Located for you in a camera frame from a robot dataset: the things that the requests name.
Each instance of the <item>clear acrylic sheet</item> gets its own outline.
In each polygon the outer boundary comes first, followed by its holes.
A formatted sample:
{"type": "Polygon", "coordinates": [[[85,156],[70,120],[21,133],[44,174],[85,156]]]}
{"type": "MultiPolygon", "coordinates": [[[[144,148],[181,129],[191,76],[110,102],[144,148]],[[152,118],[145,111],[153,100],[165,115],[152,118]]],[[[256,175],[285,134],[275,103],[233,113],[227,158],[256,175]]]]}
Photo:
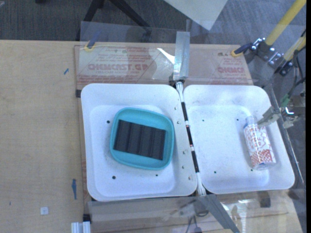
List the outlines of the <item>clear acrylic sheet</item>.
{"type": "MultiPolygon", "coordinates": [[[[185,71],[186,75],[183,76],[185,80],[184,87],[190,84],[256,85],[264,88],[269,95],[272,106],[279,108],[282,97],[288,92],[288,84],[293,82],[293,72],[290,71],[288,75],[281,76],[279,73],[275,73],[276,68],[269,63],[269,59],[265,60],[251,51],[247,51],[244,55],[236,58],[231,56],[231,52],[240,46],[250,42],[253,43],[258,37],[266,37],[275,26],[276,24],[261,25],[259,22],[243,22],[241,24],[241,22],[218,21],[212,30],[208,31],[194,21],[188,20],[185,32],[190,34],[189,65],[185,71]]],[[[281,36],[274,43],[273,47],[278,52],[286,52],[303,31],[303,26],[289,25],[284,31],[284,36],[281,36]]],[[[82,89],[89,83],[169,84],[174,71],[177,48],[176,35],[176,30],[146,29],[139,26],[83,22],[80,46],[76,49],[78,60],[76,65],[77,89],[82,89]],[[97,51],[103,55],[94,54],[93,58],[90,58],[92,51],[87,52],[85,46],[94,38],[94,35],[98,34],[99,37],[96,40],[93,53],[96,53],[97,48],[97,51]],[[137,53],[137,55],[130,56],[130,53],[137,53]],[[106,57],[110,55],[116,61],[107,62],[106,57]],[[125,65],[127,68],[123,73],[119,72],[121,70],[112,70],[112,65],[119,63],[117,60],[121,60],[120,65],[125,65]],[[89,68],[88,71],[94,72],[85,74],[85,68],[88,68],[88,65],[93,65],[91,67],[93,70],[89,68]]],[[[305,66],[305,61],[301,59],[300,64],[305,66]]],[[[294,94],[299,94],[301,89],[302,86],[298,86],[294,94]]],[[[236,199],[234,195],[218,196],[241,232],[262,232],[270,231],[270,229],[275,229],[276,231],[277,229],[284,229],[285,232],[291,232],[289,221],[298,220],[297,215],[302,218],[305,216],[305,172],[300,170],[303,164],[299,163],[295,153],[295,151],[305,152],[305,145],[303,144],[305,137],[302,135],[301,139],[298,139],[294,133],[295,128],[302,127],[305,129],[305,121],[300,120],[293,127],[286,130],[283,127],[284,120],[286,119],[281,117],[277,123],[295,173],[295,184],[293,187],[290,190],[284,191],[253,192],[236,195],[246,198],[245,200],[236,199]],[[270,201],[270,204],[266,204],[266,207],[262,206],[262,196],[266,198],[266,200],[264,199],[266,202],[270,201]],[[284,215],[283,219],[281,219],[282,222],[270,223],[270,217],[266,216],[272,216],[274,213],[284,215]],[[254,218],[259,217],[259,215],[263,216],[261,223],[254,225],[254,218]]],[[[164,199],[173,201],[178,198],[164,199]]],[[[187,215],[183,219],[185,227],[182,230],[176,227],[175,231],[169,232],[186,232],[190,221],[188,216],[191,215],[187,215]]],[[[150,227],[164,227],[165,225],[166,221],[161,219],[151,223],[150,227]]],[[[193,220],[190,225],[195,228],[193,220]]],[[[216,228],[211,228],[210,225],[207,228],[207,230],[212,229],[221,229],[221,226],[218,223],[216,228]]]]}
{"type": "Polygon", "coordinates": [[[301,232],[290,191],[119,202],[91,201],[92,232],[301,232]],[[224,208],[224,216],[218,210],[224,208]]]}

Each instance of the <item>table surface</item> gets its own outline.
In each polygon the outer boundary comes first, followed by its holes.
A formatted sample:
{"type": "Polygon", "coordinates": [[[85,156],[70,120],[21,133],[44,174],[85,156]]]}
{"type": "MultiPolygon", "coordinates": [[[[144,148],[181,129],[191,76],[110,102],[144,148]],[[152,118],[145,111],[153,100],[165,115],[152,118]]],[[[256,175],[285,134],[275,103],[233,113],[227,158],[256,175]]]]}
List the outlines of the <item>table surface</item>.
{"type": "MultiPolygon", "coordinates": [[[[69,232],[72,222],[83,220],[75,45],[0,41],[1,232],[69,232]],[[42,207],[48,207],[47,215],[40,214],[42,207]]],[[[282,205],[286,213],[246,222],[252,229],[265,224],[277,232],[301,232],[291,199],[284,196],[282,205]]]]}

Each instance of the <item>teal container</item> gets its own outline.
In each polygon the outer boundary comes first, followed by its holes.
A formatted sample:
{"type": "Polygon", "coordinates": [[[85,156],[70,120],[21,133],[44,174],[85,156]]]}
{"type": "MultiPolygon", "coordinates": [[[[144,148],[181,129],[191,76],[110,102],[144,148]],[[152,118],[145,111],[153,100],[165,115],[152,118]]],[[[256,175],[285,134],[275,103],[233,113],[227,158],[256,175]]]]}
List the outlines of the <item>teal container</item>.
{"type": "Polygon", "coordinates": [[[123,108],[116,113],[110,135],[110,152],[117,162],[137,168],[160,170],[165,168],[171,162],[173,150],[174,126],[168,117],[156,112],[137,108],[123,108]],[[163,159],[158,160],[146,156],[115,150],[114,143],[117,136],[119,120],[165,130],[163,159]]]}

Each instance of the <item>white plastic tray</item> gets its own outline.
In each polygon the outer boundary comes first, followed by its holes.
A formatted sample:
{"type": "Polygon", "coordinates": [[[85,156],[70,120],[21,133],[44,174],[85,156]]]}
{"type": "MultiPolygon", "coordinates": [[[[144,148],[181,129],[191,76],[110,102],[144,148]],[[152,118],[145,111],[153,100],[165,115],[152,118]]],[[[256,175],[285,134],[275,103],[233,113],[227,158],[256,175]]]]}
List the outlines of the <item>white plastic tray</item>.
{"type": "Polygon", "coordinates": [[[203,186],[212,193],[290,188],[294,172],[277,122],[267,127],[277,164],[251,168],[243,136],[245,118],[258,119],[271,106],[266,92],[248,85],[190,85],[184,90],[191,136],[203,186]]]}
{"type": "Polygon", "coordinates": [[[187,196],[197,187],[178,92],[168,85],[89,84],[81,93],[86,142],[86,177],[98,201],[187,196]],[[173,158],[163,170],[118,163],[109,150],[114,115],[134,107],[161,113],[174,125],[173,158]]]}

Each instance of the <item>gray carpet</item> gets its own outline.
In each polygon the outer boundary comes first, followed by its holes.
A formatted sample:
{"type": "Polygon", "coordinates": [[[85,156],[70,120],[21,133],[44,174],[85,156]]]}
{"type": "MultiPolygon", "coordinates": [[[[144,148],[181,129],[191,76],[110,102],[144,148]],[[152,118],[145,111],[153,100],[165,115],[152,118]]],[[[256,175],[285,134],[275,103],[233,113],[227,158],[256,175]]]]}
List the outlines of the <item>gray carpet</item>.
{"type": "MultiPolygon", "coordinates": [[[[47,0],[36,4],[34,0],[0,0],[5,5],[0,8],[0,39],[17,40],[61,40],[73,41],[80,28],[88,6],[92,0],[47,0]]],[[[151,27],[185,30],[184,14],[163,0],[125,0],[151,27]]],[[[267,37],[281,17],[295,0],[229,0],[220,13],[214,26],[207,31],[192,25],[192,43],[240,44],[254,42],[258,37],[267,37]]],[[[93,19],[95,22],[135,25],[124,13],[110,2],[99,9],[93,19]]],[[[306,27],[306,7],[294,18],[274,47],[285,52],[301,35],[306,27]]],[[[305,50],[299,55],[304,69],[305,50]]],[[[273,70],[261,60],[254,59],[249,64],[253,73],[269,77],[273,70]]],[[[275,78],[276,98],[280,100],[290,89],[293,73],[275,78]]],[[[298,95],[302,86],[297,87],[298,95]]],[[[305,121],[300,121],[288,129],[292,145],[306,179],[305,121]]],[[[291,194],[301,225],[306,232],[306,192],[305,184],[297,185],[300,190],[291,194]]]]}

